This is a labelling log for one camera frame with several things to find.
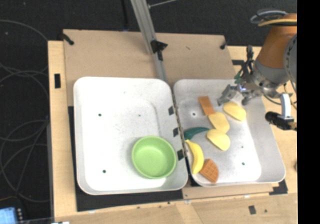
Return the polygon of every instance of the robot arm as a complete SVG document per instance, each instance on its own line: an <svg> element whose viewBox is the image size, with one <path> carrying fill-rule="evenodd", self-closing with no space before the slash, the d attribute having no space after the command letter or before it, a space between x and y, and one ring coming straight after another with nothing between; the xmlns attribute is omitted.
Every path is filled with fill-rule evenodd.
<svg viewBox="0 0 320 224"><path fill-rule="evenodd" d="M251 18L258 26L272 26L255 62L252 47L247 47L247 61L235 77L237 86L228 85L218 99L221 105L231 100L237 93L242 94L242 104L251 99L266 96L280 99L282 113L269 112L265 118L283 130L297 130L291 114L289 95L277 89L288 81L297 84L297 14L275 9L264 9Z"/></svg>

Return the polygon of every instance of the green bowl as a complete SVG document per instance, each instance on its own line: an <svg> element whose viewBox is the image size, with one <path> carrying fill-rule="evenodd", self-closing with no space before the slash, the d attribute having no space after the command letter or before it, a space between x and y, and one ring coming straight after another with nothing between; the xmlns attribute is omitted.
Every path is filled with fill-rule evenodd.
<svg viewBox="0 0 320 224"><path fill-rule="evenodd" d="M177 156L172 145L165 139L146 136L134 144L132 161L136 170L143 176L161 179L174 171Z"/></svg>

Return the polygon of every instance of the wooden table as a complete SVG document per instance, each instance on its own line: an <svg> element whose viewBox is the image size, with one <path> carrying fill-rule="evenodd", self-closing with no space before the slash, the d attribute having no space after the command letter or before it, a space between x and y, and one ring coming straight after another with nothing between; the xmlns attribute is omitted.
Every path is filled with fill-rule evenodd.
<svg viewBox="0 0 320 224"><path fill-rule="evenodd" d="M298 221L297 133L272 127L286 168L288 194L269 195L275 184L183 188L183 200L77 211L68 106L72 87L81 76L155 78L153 59L138 32L64 30L74 45L49 41L49 83L52 154L52 208L55 221L72 223L295 223ZM168 83L183 78L232 79L246 48L229 46L222 35L157 34L164 50ZM259 47L254 47L258 55ZM60 86L55 78L60 78ZM263 99L267 111L281 108Z"/></svg>

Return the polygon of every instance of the waffle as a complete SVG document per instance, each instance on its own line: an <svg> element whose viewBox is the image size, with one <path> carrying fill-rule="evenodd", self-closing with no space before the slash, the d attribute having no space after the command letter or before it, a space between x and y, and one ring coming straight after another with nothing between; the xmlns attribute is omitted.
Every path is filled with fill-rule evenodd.
<svg viewBox="0 0 320 224"><path fill-rule="evenodd" d="M219 170L216 164L211 159L205 160L200 173L212 183L217 182Z"/></svg>

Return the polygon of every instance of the screen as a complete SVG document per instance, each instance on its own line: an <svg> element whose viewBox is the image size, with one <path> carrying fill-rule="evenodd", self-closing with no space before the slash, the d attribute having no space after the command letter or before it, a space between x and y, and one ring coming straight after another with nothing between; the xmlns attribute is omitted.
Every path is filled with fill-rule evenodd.
<svg viewBox="0 0 320 224"><path fill-rule="evenodd" d="M0 223L1 224L16 224L16 208L8 207L0 209Z"/></svg>

